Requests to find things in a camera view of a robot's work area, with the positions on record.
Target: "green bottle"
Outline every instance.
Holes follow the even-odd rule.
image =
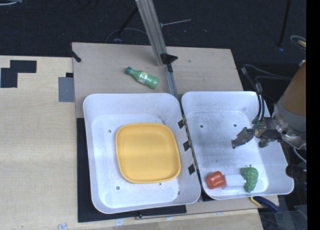
[[[144,71],[135,71],[131,67],[127,67],[125,73],[128,75],[132,75],[135,80],[137,80],[141,84],[151,87],[152,89],[156,88],[159,82],[159,79],[157,77],[153,77],[149,73]]]

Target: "black bracket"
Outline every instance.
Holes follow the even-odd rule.
[[[168,67],[168,71],[173,72],[171,63],[174,62],[176,59],[178,59],[178,57],[168,55],[166,53],[161,54],[160,57],[161,57],[162,63],[166,64],[166,66]]]

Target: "bottle cap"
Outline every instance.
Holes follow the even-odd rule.
[[[129,74],[131,70],[132,70],[132,68],[131,68],[131,67],[128,67],[128,68],[125,70],[125,73],[126,73],[126,74]]]

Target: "orange plate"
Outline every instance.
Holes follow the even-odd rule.
[[[159,123],[134,123],[119,128],[115,148],[122,176],[131,183],[174,179],[181,170],[175,135]]]

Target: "wooden table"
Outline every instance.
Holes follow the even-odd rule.
[[[82,99],[101,90],[150,92],[133,79],[125,79],[123,87],[112,80],[131,77],[119,75],[127,66],[154,76],[160,71],[149,46],[72,46],[82,58],[81,65],[73,58],[0,56],[0,68],[9,68],[11,60],[36,61],[36,73],[18,73],[16,88],[0,88],[0,229],[63,229],[65,225],[68,229],[212,229],[213,225],[215,229],[263,229],[257,207],[247,198],[200,199],[186,206],[186,214],[123,218],[123,226],[116,226],[115,219],[79,223],[76,118],[82,114]],[[179,95],[191,90],[242,90],[230,50],[167,50],[179,57],[173,64]],[[96,63],[100,60],[104,60],[103,69]],[[75,102],[59,102],[58,78],[72,72]],[[91,89],[101,76],[105,84],[100,79],[100,89]],[[155,92],[165,88],[160,84]],[[276,195],[268,198],[278,203]]]

